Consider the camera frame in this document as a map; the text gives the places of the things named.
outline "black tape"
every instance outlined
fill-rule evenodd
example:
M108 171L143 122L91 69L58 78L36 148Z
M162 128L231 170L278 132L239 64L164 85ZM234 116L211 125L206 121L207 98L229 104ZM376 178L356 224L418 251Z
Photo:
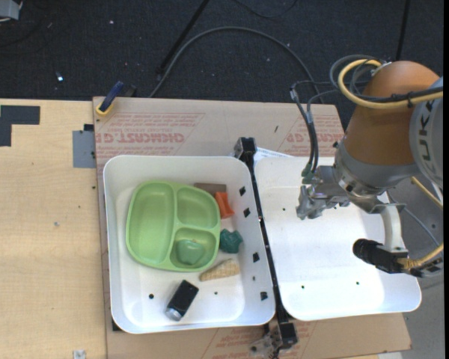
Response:
M12 125L39 125L40 106L0 106L0 147L12 146Z
M94 132L95 125L92 123L84 123L83 124L83 131L84 132Z

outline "gray tape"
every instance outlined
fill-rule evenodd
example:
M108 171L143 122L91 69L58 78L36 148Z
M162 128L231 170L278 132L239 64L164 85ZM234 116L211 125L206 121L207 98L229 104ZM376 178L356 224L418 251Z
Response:
M73 167L95 168L95 133L73 130Z

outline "white tray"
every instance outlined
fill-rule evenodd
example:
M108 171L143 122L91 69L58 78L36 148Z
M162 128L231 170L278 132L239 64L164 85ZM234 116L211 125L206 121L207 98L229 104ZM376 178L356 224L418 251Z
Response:
M275 297L266 249L257 218L248 168L232 157L118 156L103 171L109 238L112 316L131 334L161 331L263 325L275 313ZM235 212L222 220L222 229L238 230L243 238L238 254L219 252L216 263L234 258L241 273L234 277L199 281L200 272L166 271L137 263L125 242L126 216L132 192L147 180L224 183ZM199 288L185 316L175 322L166 306L181 280Z
M297 319L337 318L415 310L421 290L415 277L388 274L357 258L360 238L384 242L380 215L355 205L296 216L301 171L308 158L265 158L256 164L269 245L286 311ZM321 158L320 165L332 165Z

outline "green divided plate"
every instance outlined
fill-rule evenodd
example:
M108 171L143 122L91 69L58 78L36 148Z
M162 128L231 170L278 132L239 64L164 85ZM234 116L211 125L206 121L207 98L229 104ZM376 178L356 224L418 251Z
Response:
M221 217L215 198L190 185L147 181L133 192L126 246L140 263L171 271L200 271L218 254Z

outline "wooden board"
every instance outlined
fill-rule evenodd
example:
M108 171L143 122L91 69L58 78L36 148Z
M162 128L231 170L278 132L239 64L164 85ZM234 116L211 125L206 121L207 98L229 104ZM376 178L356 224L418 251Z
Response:
M73 167L90 102L40 106L0 147L0 358L106 358L95 169Z

